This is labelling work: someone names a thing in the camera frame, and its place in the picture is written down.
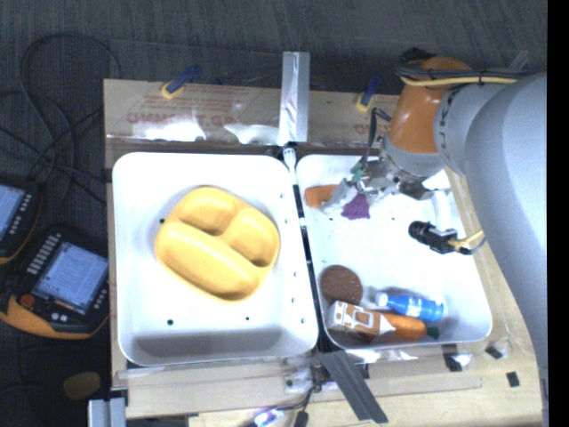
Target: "carrot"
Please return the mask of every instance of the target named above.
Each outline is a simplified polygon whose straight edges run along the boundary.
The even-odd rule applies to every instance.
[[[310,187],[304,190],[304,197],[309,207],[320,207],[332,197],[332,192],[337,185],[321,185],[319,187]]]
[[[396,329],[393,334],[401,338],[419,340],[427,333],[427,327],[420,319],[394,313],[382,312],[381,315]]]

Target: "chocolate cookie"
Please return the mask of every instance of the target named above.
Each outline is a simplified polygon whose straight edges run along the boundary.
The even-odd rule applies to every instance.
[[[330,303],[344,301],[358,305],[364,294],[364,287],[353,270],[338,264],[327,267],[320,277],[320,291]]]

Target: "blue bottle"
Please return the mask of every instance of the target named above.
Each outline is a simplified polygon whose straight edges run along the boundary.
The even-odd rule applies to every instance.
[[[409,294],[389,295],[379,291],[375,295],[375,302],[379,307],[390,307],[401,315],[428,322],[438,321],[445,311],[442,303]]]

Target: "metal strip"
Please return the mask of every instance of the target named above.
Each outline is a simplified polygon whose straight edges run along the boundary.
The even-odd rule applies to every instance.
[[[354,362],[344,350],[318,355],[320,362],[338,384],[341,392],[360,421],[372,419],[376,423],[388,423],[388,418],[357,371]]]
[[[281,113],[276,143],[306,142],[309,137],[310,54],[283,53]]]
[[[125,403],[122,397],[106,400],[89,400],[89,427],[126,427]]]

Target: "bottle cap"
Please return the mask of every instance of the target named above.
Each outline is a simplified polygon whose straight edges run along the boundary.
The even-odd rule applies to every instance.
[[[375,295],[375,303],[377,303],[379,307],[386,307],[388,304],[388,299],[388,294],[383,293],[382,291],[378,291],[378,293]]]

